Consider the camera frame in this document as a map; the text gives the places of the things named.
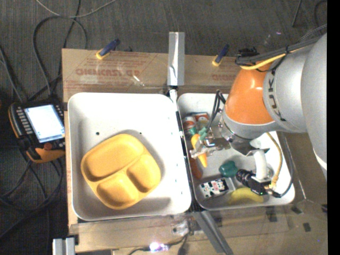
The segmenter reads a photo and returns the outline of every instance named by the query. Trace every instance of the white cable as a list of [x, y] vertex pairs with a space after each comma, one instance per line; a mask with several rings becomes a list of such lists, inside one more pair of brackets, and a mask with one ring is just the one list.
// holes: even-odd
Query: white cable
[[[40, 0], [36, 0], [36, 1], [37, 1], [44, 9], [46, 9], [46, 10], [49, 11], [50, 13], [52, 13], [52, 14], [54, 14], [54, 15], [57, 15], [57, 16], [62, 16], [61, 14], [56, 13], [56, 12], [50, 10], [50, 9], [49, 9], [47, 6], [45, 6]], [[106, 3], [106, 4], [104, 4], [103, 6], [100, 6], [99, 8], [97, 8], [97, 9], [95, 9], [95, 10], [89, 12], [89, 13], [83, 14], [83, 15], [64, 16], [64, 17], [72, 18], [72, 19], [74, 19], [74, 18], [86, 17], [86, 16], [89, 16], [89, 15], [91, 15], [91, 14], [93, 14], [93, 13], [95, 13], [95, 12], [101, 10], [102, 8], [104, 8], [104, 7], [106, 7], [106, 6], [110, 5], [110, 4], [112, 4], [112, 3], [115, 2], [115, 1], [117, 1], [117, 0], [112, 0], [112, 1], [110, 1], [110, 2], [108, 2], [108, 3]]]

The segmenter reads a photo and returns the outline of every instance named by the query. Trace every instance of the controller screen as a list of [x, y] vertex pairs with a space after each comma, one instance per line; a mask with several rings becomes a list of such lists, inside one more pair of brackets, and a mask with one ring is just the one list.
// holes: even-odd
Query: controller screen
[[40, 143], [65, 137], [65, 128], [53, 105], [25, 108]]

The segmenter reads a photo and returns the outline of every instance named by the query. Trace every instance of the yellow divided tray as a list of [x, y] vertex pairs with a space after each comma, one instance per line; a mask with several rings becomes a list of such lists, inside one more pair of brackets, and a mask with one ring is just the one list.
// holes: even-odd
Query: yellow divided tray
[[81, 172], [101, 202], [116, 210], [136, 204], [161, 179], [153, 156], [129, 134], [115, 135], [93, 147], [81, 161]]

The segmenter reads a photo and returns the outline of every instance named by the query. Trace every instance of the teal object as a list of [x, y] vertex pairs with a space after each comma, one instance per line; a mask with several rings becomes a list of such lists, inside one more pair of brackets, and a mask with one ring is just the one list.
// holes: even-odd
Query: teal object
[[229, 160], [223, 163], [218, 170], [223, 177], [234, 177], [238, 172], [238, 168], [236, 167], [235, 162], [233, 160]]

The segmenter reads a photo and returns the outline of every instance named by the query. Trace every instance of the black camera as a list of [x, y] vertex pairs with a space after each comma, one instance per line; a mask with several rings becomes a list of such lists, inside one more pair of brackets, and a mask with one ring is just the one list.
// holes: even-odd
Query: black camera
[[240, 169], [236, 173], [236, 179], [244, 186], [249, 187], [252, 192], [258, 194], [259, 196], [268, 194], [267, 190], [265, 189], [265, 186], [268, 186], [271, 183], [271, 180], [268, 178], [259, 180], [255, 177], [255, 174], [252, 171]]

